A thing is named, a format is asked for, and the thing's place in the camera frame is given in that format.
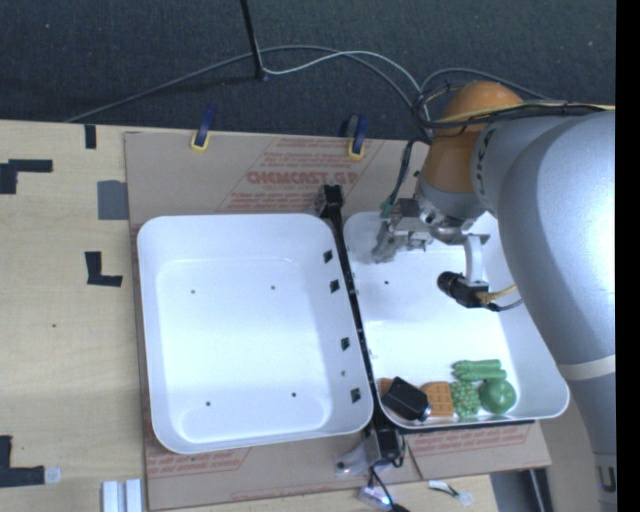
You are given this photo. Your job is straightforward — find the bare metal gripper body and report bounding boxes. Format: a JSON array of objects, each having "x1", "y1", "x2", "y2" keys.
[{"x1": 381, "y1": 197, "x2": 474, "y2": 252}]

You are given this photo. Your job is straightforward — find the thin black rod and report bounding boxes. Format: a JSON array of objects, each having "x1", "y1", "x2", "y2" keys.
[{"x1": 329, "y1": 214, "x2": 387, "y2": 437}]

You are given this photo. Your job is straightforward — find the white plastic tray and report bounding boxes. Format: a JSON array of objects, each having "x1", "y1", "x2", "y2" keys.
[
  {"x1": 135, "y1": 213, "x2": 377, "y2": 456},
  {"x1": 342, "y1": 209, "x2": 572, "y2": 431}
]

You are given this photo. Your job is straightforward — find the brown cardboard board red print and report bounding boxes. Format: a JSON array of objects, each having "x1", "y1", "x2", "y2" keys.
[{"x1": 122, "y1": 130, "x2": 554, "y2": 512}]

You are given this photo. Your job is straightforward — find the green asparagus bundle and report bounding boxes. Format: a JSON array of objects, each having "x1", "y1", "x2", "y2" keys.
[{"x1": 451, "y1": 358, "x2": 508, "y2": 384}]

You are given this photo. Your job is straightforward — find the black box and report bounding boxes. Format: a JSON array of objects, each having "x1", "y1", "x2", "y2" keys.
[{"x1": 381, "y1": 375, "x2": 433, "y2": 424}]

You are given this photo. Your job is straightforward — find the orange waffle biscuit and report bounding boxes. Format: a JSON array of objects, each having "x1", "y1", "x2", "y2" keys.
[{"x1": 419, "y1": 380, "x2": 457, "y2": 419}]

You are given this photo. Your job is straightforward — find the green grapes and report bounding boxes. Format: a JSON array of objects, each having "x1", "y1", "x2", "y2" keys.
[{"x1": 448, "y1": 380, "x2": 482, "y2": 421}]

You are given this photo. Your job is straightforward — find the green apple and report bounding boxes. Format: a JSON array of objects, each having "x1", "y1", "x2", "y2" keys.
[{"x1": 476, "y1": 377, "x2": 518, "y2": 416}]

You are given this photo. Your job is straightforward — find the black block with thin wires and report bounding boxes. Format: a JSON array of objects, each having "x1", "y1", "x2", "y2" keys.
[
  {"x1": 374, "y1": 426, "x2": 404, "y2": 465},
  {"x1": 317, "y1": 183, "x2": 347, "y2": 220}
]

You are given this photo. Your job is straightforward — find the black cylinder on white bracket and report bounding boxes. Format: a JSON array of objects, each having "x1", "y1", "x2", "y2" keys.
[{"x1": 436, "y1": 231, "x2": 494, "y2": 310}]

